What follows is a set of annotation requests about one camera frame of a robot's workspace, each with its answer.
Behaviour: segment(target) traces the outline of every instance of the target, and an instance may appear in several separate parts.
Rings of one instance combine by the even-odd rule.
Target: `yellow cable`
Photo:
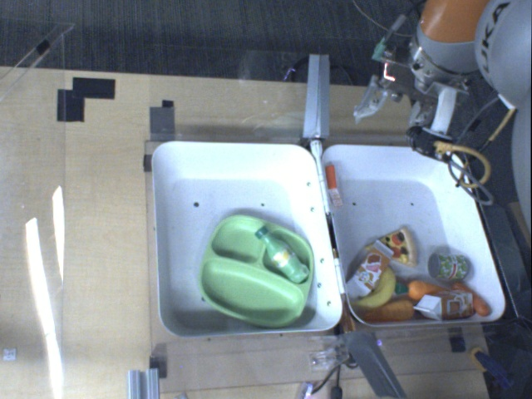
[[[436,142],[434,142],[434,147],[436,148],[436,153],[440,155],[443,155],[446,152],[450,152],[452,154],[456,152],[463,152],[464,154],[473,155],[484,166],[484,175],[479,180],[479,183],[483,185],[490,178],[491,176],[490,161],[485,156],[483,156],[478,150],[474,150],[473,148],[470,148],[469,146],[454,145],[452,143],[442,142],[440,140],[437,140]],[[464,188],[472,188],[472,189],[479,187],[479,185],[476,183],[467,183],[464,180],[460,180],[460,185],[463,186]]]
[[[515,108],[512,108],[511,110],[508,110],[506,112],[505,118],[502,119],[502,121],[499,124],[499,127],[496,128],[496,130],[493,132],[493,135],[490,136],[488,139],[488,142],[493,142],[495,138],[499,135],[499,133],[506,127],[508,124],[508,121],[512,118],[512,116],[515,114]]]

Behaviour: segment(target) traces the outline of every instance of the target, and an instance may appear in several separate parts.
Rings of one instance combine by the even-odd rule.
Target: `orange marker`
[[[327,190],[329,193],[329,198],[332,201],[332,205],[335,207],[342,207],[342,197],[337,188],[336,183],[336,171],[334,165],[330,164],[325,167],[325,177],[327,177]]]

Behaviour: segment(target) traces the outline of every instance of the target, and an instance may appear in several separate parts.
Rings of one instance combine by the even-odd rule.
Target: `white bin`
[[[495,264],[474,201],[455,188],[442,163],[410,149],[335,145],[323,163],[336,167],[343,207],[333,224],[344,273],[371,240],[406,226],[419,250],[416,268],[399,277],[429,280],[433,251],[467,255],[467,283],[484,297],[494,321],[505,308]],[[337,279],[314,158],[295,145],[168,142],[152,160],[160,318],[178,336],[325,331],[338,322]],[[303,236],[314,252],[314,279],[302,317],[286,328],[257,328],[212,309],[201,297],[201,259],[216,225],[233,214],[269,220]],[[402,325],[446,324],[429,319]]]

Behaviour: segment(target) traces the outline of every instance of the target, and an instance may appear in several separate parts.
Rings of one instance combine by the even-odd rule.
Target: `toy food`
[[[396,288],[396,275],[390,268],[382,272],[381,279],[377,287],[366,297],[353,302],[356,309],[378,308],[386,303],[393,295]]]
[[[469,272],[467,259],[459,254],[434,254],[429,258],[429,274],[433,278],[463,279]]]
[[[367,310],[362,318],[369,323],[396,323],[414,316],[414,305],[409,298],[392,300],[379,308]]]
[[[308,278],[308,268],[299,260],[288,244],[274,237],[266,226],[255,232],[266,246],[268,261],[293,283],[302,283]]]
[[[436,321],[468,318],[473,313],[473,294],[465,291],[440,291],[427,294],[414,309]]]
[[[392,252],[392,259],[406,266],[417,265],[417,251],[412,235],[407,228],[401,228],[379,239]]]
[[[471,288],[463,283],[453,283],[451,289],[458,291],[466,291],[473,294],[473,309],[479,316],[488,316],[491,313],[490,305]]]
[[[375,289],[392,256],[391,250],[379,241],[375,241],[375,244],[365,251],[366,258],[346,283],[347,295],[351,300],[367,296]]]
[[[447,289],[423,281],[411,281],[408,284],[408,297],[415,301],[421,300],[424,295],[438,293],[440,291],[447,291]]]

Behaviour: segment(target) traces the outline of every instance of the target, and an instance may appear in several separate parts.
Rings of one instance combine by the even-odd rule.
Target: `plastic bottle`
[[[266,245],[269,262],[293,283],[302,283],[308,278],[308,268],[299,261],[298,256],[288,244],[275,238],[266,226],[255,232],[255,236]]]

